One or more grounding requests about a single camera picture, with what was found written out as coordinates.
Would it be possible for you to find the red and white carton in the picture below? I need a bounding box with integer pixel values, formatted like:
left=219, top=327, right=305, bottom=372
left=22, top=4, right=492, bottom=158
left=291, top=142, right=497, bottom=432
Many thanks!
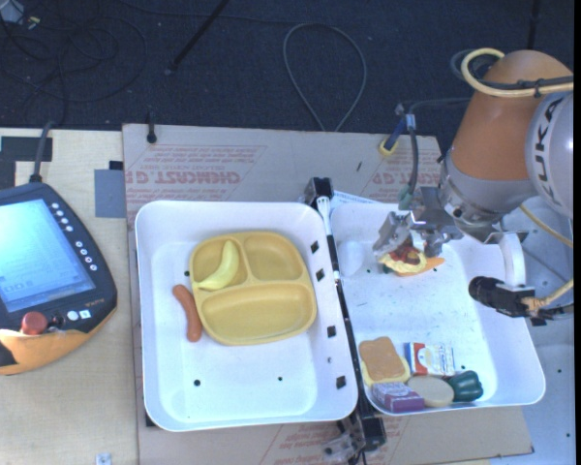
left=404, top=340, right=458, bottom=379

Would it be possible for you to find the brown bread slice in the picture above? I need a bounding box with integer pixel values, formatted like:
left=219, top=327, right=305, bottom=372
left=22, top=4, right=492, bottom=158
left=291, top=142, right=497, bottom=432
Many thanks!
left=358, top=335, right=413, bottom=388

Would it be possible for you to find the yellow banana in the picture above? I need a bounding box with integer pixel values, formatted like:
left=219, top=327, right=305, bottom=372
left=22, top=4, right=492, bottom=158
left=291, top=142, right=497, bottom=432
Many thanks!
left=192, top=239, right=241, bottom=292

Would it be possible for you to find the yellow and red pizza slice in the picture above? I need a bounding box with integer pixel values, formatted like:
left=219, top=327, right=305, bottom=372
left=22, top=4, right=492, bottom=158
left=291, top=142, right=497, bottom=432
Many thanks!
left=378, top=243, right=446, bottom=278

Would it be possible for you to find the brown cardboard board red print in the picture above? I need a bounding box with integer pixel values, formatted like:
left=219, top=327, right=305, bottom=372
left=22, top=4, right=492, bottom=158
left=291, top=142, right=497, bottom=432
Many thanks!
left=121, top=123, right=535, bottom=465

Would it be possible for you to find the thin black and white rod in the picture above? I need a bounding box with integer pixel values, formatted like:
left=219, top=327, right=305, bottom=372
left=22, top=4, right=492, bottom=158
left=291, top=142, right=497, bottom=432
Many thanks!
left=315, top=195, right=370, bottom=419

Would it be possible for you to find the orange sausage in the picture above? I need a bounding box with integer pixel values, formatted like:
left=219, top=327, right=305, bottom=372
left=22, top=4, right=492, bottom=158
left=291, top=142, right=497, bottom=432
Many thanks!
left=171, top=284, right=204, bottom=344

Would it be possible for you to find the black cylinder on white bracket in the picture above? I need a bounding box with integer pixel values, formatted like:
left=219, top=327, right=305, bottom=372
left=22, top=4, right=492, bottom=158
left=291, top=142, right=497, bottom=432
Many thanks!
left=468, top=230, right=538, bottom=319

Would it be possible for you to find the purple packet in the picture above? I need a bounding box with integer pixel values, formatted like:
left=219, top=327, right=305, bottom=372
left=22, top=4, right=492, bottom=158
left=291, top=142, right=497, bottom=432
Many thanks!
left=370, top=380, right=426, bottom=415

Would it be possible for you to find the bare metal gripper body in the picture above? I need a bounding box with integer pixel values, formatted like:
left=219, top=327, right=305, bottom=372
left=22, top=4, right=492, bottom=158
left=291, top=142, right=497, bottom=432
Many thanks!
left=409, top=181, right=504, bottom=242

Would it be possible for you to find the black block with thin wires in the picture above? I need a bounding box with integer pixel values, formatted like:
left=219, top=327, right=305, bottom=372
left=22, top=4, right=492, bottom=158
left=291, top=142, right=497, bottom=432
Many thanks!
left=303, top=176, right=334, bottom=207
left=338, top=414, right=388, bottom=454

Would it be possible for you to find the beige round biscuit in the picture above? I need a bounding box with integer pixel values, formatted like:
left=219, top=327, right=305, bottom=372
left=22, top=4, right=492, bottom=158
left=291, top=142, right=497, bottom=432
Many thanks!
left=406, top=374, right=456, bottom=409

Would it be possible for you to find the yellow divided plate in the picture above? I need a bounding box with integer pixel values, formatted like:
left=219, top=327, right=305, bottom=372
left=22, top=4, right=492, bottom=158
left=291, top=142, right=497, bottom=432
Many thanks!
left=188, top=231, right=319, bottom=348

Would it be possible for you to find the green bell pepper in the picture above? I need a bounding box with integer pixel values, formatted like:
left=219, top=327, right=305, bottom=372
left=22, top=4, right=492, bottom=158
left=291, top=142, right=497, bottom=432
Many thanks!
left=447, top=369, right=485, bottom=404

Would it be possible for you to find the white plastic tray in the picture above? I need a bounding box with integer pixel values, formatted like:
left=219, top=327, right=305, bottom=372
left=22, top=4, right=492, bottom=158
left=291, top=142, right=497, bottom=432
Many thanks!
left=329, top=201, right=547, bottom=417
left=134, top=200, right=360, bottom=433

